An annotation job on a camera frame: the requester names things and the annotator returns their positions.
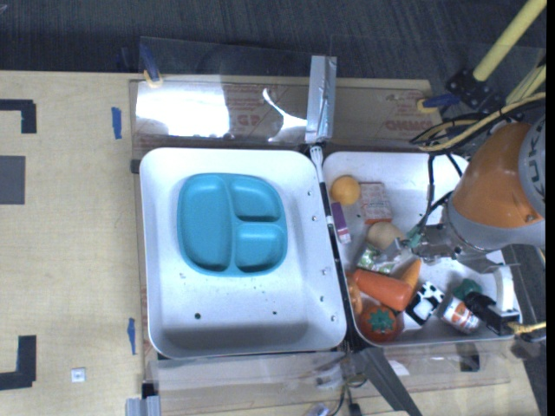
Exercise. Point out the purple and white carton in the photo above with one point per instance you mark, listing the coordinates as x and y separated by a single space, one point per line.
340 221

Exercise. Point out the brown toy potato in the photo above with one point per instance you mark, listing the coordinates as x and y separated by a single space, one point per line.
381 234

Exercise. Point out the red tomato with green top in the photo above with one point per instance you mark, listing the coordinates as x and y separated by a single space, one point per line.
380 322

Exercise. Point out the orange toy fruit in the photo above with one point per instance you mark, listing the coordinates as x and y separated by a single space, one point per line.
345 190

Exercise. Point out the yellow-orange toy food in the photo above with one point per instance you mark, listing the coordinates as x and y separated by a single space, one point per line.
354 297

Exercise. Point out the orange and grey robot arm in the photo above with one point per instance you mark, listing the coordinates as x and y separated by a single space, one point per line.
494 189

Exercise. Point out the orange toy carrot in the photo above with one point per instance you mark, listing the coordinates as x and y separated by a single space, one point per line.
381 288

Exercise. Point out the white can with green lid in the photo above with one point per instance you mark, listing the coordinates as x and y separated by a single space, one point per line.
460 312

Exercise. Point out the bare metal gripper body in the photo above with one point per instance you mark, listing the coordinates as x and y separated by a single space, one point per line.
435 243

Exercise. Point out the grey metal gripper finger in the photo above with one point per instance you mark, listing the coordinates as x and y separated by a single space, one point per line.
398 246
392 258

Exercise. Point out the red and white packet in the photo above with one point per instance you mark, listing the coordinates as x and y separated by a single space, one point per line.
376 202

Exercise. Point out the green and white packet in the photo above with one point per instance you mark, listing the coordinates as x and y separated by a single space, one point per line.
372 261

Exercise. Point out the white plastic tray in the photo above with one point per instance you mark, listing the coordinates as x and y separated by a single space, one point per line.
243 310
407 171

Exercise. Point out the blue divided plate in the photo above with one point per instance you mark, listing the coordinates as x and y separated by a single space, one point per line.
208 223

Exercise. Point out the black and white carton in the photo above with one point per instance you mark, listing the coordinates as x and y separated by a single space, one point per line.
425 302

